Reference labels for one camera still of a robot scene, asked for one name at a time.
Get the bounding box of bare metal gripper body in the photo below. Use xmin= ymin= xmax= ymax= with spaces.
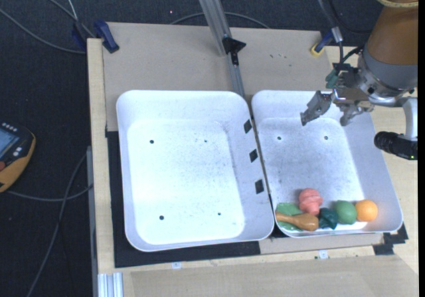
xmin=331 ymin=60 xmax=403 ymax=113

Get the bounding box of white plastic tray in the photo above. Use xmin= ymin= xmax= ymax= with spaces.
xmin=250 ymin=89 xmax=404 ymax=239
xmin=115 ymin=89 xmax=276 ymax=253

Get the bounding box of pink toy ice cream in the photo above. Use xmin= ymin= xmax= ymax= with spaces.
xmin=297 ymin=187 xmax=324 ymax=217

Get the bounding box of orange toy orange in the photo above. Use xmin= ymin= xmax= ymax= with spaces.
xmin=355 ymin=199 xmax=379 ymax=223

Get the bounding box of green toy lime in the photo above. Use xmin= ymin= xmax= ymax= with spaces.
xmin=333 ymin=199 xmax=359 ymax=226

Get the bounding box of light green toy leaf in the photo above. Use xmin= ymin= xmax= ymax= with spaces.
xmin=275 ymin=202 xmax=303 ymax=232

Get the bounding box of dark green toy broccoli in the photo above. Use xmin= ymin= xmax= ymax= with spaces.
xmin=317 ymin=207 xmax=340 ymax=231

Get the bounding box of brown toy chicken drumstick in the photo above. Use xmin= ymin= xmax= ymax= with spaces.
xmin=274 ymin=211 xmax=320 ymax=233

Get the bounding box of brown cardboard board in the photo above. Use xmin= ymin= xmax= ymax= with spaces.
xmin=100 ymin=21 xmax=386 ymax=256

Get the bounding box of black cylinder on white bracket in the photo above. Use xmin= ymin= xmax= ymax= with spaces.
xmin=373 ymin=96 xmax=419 ymax=161

